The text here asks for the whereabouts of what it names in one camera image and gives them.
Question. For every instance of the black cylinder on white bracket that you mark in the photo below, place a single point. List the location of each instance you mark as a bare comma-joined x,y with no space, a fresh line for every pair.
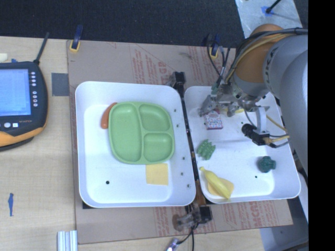
255,135

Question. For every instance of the brown cardboard board red print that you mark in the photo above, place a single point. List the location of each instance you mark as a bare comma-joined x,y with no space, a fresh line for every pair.
104,61

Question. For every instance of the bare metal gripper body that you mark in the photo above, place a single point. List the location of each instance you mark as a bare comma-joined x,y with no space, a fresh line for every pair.
227,95

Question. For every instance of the pink patterned carton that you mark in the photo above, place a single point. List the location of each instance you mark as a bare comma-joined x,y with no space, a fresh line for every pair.
213,120

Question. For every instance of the yellow cheese slice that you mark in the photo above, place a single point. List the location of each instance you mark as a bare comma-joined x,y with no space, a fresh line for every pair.
157,174

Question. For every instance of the yellow banana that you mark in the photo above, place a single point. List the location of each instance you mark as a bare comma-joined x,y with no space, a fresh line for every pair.
216,183

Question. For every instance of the dark green broccoli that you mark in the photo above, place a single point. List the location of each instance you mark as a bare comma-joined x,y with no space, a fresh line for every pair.
266,164

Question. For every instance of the green divided plate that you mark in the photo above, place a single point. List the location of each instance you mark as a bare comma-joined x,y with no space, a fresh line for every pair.
125,129

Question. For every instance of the thin black and white rod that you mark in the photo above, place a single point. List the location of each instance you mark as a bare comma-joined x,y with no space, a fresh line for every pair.
189,135

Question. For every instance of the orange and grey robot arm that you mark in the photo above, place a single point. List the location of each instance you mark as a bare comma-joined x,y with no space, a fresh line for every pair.
285,69

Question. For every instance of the white plastic tray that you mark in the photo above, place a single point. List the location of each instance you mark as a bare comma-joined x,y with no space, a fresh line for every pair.
240,171
125,189

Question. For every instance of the orange sausage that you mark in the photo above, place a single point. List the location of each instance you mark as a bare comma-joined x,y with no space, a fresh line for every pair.
104,119

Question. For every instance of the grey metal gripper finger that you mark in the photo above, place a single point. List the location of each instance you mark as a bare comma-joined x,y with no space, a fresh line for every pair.
206,106
232,110

